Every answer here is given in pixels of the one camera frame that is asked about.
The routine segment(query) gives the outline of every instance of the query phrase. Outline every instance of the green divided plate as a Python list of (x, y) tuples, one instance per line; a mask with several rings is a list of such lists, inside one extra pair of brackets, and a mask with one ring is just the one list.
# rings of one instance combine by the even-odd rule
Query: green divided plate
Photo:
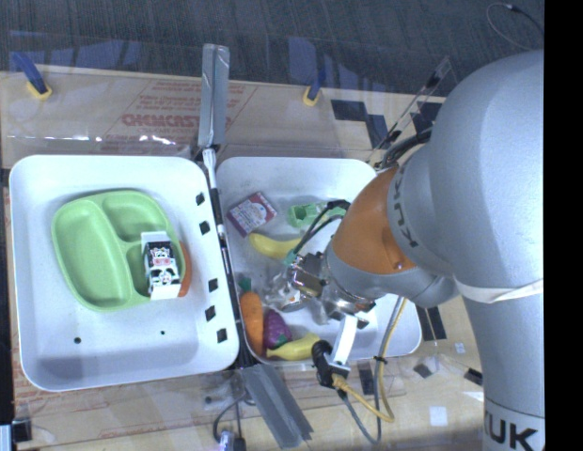
[(179, 273), (185, 261), (172, 224), (149, 195), (112, 191), (63, 205), (52, 221), (57, 261), (74, 297), (95, 311), (115, 311), (150, 301), (141, 232), (164, 230)]

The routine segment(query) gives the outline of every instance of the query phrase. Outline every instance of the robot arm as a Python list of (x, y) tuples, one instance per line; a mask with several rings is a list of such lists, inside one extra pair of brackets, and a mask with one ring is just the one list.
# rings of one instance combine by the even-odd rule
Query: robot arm
[(348, 209), (312, 294), (335, 317), (386, 293), (423, 307), (461, 293), (486, 451), (544, 449), (543, 77), (543, 53), (530, 52), (461, 82), (431, 141)]

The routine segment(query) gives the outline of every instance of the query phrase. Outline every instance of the toy banana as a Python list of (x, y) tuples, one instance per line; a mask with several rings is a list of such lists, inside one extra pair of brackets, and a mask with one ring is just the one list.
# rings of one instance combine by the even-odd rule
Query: toy banana
[(312, 346), (321, 338), (314, 333), (308, 333), (302, 339), (291, 341), (275, 350), (266, 350), (266, 357), (278, 357), (286, 361), (302, 361), (312, 355)]
[(290, 250), (300, 242), (300, 238), (290, 239), (288, 241), (277, 241), (255, 232), (250, 233), (248, 238), (254, 249), (265, 256), (272, 257), (273, 259), (284, 259)]

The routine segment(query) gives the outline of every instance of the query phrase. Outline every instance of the white tray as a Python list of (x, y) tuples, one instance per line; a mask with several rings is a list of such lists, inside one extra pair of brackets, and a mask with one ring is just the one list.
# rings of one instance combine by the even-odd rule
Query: white tray
[[(369, 165), (356, 160), (293, 157), (233, 157), (225, 160), (216, 172), (223, 213), (260, 191), (278, 214), (275, 219), (259, 227), (257, 232), (280, 239), (301, 235), (299, 229), (287, 223), (286, 212), (289, 206), (333, 199), (352, 202), (374, 177), (375, 171)], [(253, 288), (258, 292), (268, 288), (272, 277), (284, 268), (283, 264), (258, 253), (228, 219), (225, 221), (236, 279), (250, 277)], [(318, 233), (302, 254), (323, 252), (338, 225), (339, 221), (336, 221)], [(378, 300), (375, 307), (364, 316), (370, 323), (357, 332), (350, 359), (369, 359), (378, 354), (396, 300), (397, 296), (389, 294)], [(308, 308), (282, 313), (281, 316), (291, 328), (294, 338), (313, 332), (333, 345), (338, 335), (338, 321), (330, 319), (325, 325), (320, 325)], [(387, 355), (409, 354), (420, 342), (421, 328), (417, 310), (414, 304), (408, 303)], [(298, 365), (298, 362), (257, 357), (273, 365)], [(311, 361), (307, 360), (303, 364), (311, 365)]]
[[(239, 336), (197, 165), (177, 157), (32, 156), (13, 167), (9, 189), (20, 352), (31, 382), (67, 391), (212, 372), (234, 361)], [(165, 210), (191, 254), (186, 296), (104, 313), (73, 298), (55, 257), (53, 216), (74, 198), (115, 189), (145, 192)], [(211, 231), (202, 235), (204, 221)], [(213, 279), (218, 288), (209, 291)]]

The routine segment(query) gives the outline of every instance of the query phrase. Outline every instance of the carrot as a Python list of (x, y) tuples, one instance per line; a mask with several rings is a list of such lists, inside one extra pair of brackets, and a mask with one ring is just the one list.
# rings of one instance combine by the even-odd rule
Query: carrot
[(252, 350), (262, 356), (262, 339), (264, 330), (264, 315), (262, 314), (262, 302), (260, 296), (248, 290), (239, 298), (239, 304), (244, 318), (245, 335)]

